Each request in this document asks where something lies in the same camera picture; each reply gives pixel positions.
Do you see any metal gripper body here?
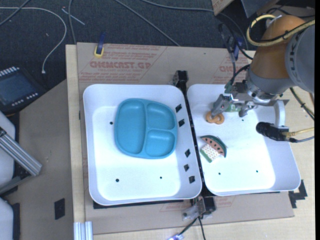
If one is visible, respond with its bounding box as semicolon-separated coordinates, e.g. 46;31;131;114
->
219;81;279;109

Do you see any orange pretzel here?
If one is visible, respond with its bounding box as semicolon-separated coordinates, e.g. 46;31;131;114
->
205;110;224;125

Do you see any watermelon slice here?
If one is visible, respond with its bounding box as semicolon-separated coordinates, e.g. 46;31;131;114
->
199;135;228;158

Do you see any green and white sandwich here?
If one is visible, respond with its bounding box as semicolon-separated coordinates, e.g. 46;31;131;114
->
199;143;221;163

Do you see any white plastic tray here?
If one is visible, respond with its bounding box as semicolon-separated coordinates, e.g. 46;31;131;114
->
82;83;203;207
186;83;302;197

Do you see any blue divided plate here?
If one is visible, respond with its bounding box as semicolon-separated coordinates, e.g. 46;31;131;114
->
113;98;179;160

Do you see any brown cardboard board red print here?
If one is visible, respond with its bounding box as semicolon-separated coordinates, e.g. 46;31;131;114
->
76;42;296;236

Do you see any black cylinder on white bracket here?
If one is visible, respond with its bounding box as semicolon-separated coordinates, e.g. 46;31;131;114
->
255;99;290;142

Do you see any black block with wires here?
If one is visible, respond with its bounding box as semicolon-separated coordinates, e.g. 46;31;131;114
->
173;70;188;88
181;196;216;222

